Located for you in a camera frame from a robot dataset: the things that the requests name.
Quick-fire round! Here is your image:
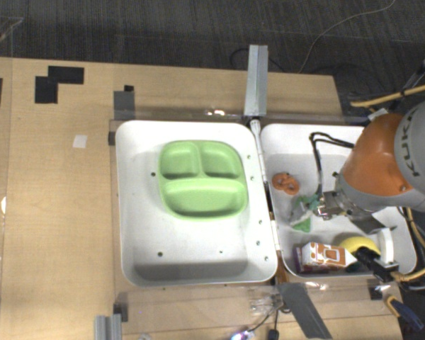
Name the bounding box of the orange pretzel biscuit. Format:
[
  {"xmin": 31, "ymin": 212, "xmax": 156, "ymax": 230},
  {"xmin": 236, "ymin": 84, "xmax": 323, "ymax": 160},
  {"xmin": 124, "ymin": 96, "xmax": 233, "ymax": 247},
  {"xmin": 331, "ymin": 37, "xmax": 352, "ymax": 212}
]
[{"xmin": 271, "ymin": 172, "xmax": 301, "ymax": 196}]

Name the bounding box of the white plastic tray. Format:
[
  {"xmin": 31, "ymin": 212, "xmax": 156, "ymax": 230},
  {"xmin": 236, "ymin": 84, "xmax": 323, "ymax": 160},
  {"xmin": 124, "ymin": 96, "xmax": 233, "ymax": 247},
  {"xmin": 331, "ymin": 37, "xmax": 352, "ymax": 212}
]
[
  {"xmin": 259, "ymin": 123, "xmax": 419, "ymax": 280},
  {"xmin": 114, "ymin": 119, "xmax": 279, "ymax": 288}
]

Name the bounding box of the yellow toy lemon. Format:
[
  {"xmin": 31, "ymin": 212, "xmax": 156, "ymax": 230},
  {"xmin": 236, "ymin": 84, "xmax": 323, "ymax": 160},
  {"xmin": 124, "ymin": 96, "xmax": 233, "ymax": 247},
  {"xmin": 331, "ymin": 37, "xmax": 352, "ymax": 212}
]
[{"xmin": 337, "ymin": 235, "xmax": 382, "ymax": 259}]

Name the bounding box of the green divided plate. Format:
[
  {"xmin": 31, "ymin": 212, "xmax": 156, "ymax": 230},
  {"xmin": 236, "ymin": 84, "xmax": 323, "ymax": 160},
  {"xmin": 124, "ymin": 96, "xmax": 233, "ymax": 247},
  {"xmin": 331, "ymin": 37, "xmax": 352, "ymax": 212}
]
[{"xmin": 157, "ymin": 140, "xmax": 249, "ymax": 222}]

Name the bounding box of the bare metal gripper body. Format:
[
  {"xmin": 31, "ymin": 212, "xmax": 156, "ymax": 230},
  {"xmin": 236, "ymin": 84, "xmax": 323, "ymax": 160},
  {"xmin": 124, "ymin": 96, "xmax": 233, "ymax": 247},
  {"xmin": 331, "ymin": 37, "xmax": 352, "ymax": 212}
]
[{"xmin": 318, "ymin": 190, "xmax": 357, "ymax": 221}]

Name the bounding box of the white and orange carton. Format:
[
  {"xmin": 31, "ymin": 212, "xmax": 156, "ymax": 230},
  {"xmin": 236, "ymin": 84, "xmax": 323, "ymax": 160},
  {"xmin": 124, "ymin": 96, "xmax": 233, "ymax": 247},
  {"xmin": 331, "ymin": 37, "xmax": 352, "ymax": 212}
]
[{"xmin": 295, "ymin": 242, "xmax": 358, "ymax": 274}]

